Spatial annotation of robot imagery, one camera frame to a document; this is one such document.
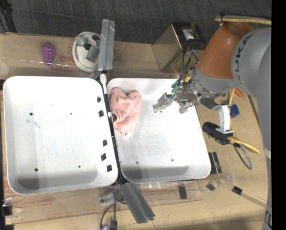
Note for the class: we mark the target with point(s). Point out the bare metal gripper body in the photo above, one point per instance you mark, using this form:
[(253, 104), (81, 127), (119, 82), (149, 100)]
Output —
[(193, 93)]

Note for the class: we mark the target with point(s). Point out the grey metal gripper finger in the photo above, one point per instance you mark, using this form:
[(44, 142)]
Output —
[(186, 106), (162, 102)]

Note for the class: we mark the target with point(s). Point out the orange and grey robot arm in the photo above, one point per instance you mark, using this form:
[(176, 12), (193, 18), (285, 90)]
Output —
[(250, 63)]

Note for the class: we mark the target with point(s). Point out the pink cloth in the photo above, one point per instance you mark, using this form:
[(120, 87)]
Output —
[(126, 109)]

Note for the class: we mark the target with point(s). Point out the white plastic tray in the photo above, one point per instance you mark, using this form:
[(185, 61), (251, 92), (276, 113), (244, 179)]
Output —
[(59, 138), (162, 142)]

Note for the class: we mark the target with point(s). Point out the blue cube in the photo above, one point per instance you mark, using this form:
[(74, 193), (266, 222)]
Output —
[(234, 111)]

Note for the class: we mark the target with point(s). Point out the brown cardboard board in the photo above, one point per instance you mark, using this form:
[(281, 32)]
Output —
[(138, 56)]

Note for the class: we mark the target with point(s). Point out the thin black and white rod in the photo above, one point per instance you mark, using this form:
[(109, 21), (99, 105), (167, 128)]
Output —
[(112, 130)]

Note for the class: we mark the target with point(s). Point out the purple grapes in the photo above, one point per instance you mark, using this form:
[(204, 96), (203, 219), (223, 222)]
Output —
[(48, 53)]

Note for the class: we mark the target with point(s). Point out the small black block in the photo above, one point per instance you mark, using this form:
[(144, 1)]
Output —
[(113, 225)]

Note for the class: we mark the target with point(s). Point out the black cylinder on white bracket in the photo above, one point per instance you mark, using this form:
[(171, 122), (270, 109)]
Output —
[(214, 131)]

